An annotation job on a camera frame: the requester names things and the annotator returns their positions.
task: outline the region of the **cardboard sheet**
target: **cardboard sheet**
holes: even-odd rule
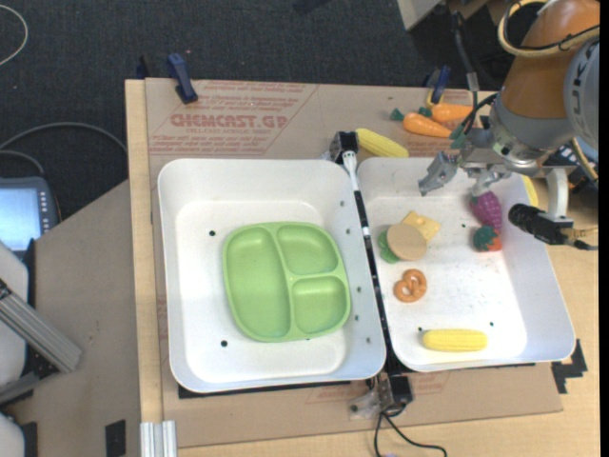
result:
[[[365,382],[180,397],[168,363],[167,303],[156,178],[180,157],[314,159],[337,131],[367,128],[405,146],[413,157],[447,149],[447,139],[407,133],[391,120],[424,104],[426,89],[338,85],[193,82],[199,101],[184,105],[168,79],[147,79],[147,131],[157,309],[165,419],[175,420],[180,447],[371,429],[349,417]],[[468,103],[464,90],[444,99]],[[358,159],[369,157],[361,150]],[[415,401],[396,420],[424,425],[561,410],[549,364],[412,373]]]
[[[74,372],[7,408],[20,425],[36,423],[39,457],[106,455],[106,427],[117,422],[127,455],[139,454],[128,198],[124,182],[36,241],[36,309],[83,351]]]

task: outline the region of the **plastic corn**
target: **plastic corn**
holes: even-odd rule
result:
[[[408,150],[397,142],[368,129],[355,129],[358,134],[360,146],[369,152],[381,157],[408,157]]]
[[[441,328],[426,331],[422,336],[422,344],[442,352],[469,352],[486,348],[488,337],[480,330]]]

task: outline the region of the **blue clamp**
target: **blue clamp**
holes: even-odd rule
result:
[[[175,90],[178,92],[182,102],[185,104],[196,102],[199,99],[199,95],[192,87],[190,77],[188,76],[187,62],[182,59],[182,56],[178,53],[170,54],[167,58],[167,68],[169,70],[169,77],[178,80],[178,86]]]
[[[450,78],[450,68],[448,66],[442,66],[441,70],[434,70],[429,74],[423,83],[423,86],[430,88],[428,97],[428,105],[435,105],[440,103],[446,85],[448,85],[448,79]]]

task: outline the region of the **toy food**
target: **toy food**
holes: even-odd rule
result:
[[[486,348],[488,337],[480,330],[441,328],[426,331],[422,336],[422,344],[442,352],[469,352]]]
[[[472,238],[474,249],[480,252],[501,250],[501,204],[497,195],[490,190],[478,196],[472,195],[469,207],[482,223]]]
[[[368,129],[355,129],[360,146],[381,157],[408,157],[410,153],[397,142]]]
[[[408,269],[393,287],[396,298],[405,303],[419,301],[427,291],[427,280],[418,269]]]
[[[440,231],[441,224],[410,211],[400,223],[381,232],[381,257],[390,264],[416,261],[427,252],[427,243]]]
[[[431,118],[440,123],[461,121],[471,111],[470,105],[440,102],[431,108]]]
[[[430,137],[446,138],[452,131],[451,129],[446,128],[442,124],[439,124],[438,122],[435,122],[434,120],[427,118],[416,111],[407,113],[402,120],[402,125],[408,132],[417,133],[419,135],[427,135]]]

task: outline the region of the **yellow corn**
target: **yellow corn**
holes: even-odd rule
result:
[[[526,189],[526,195],[529,197],[529,203],[532,207],[538,207],[540,205],[540,199],[537,195],[537,191],[535,190],[535,186],[531,181],[531,178],[528,176],[522,176],[522,182],[524,183],[524,188]]]
[[[422,336],[422,344],[442,352],[469,352],[486,348],[488,337],[479,330],[443,328],[426,331]]]
[[[360,146],[381,157],[408,157],[408,150],[397,142],[368,129],[355,129]]]

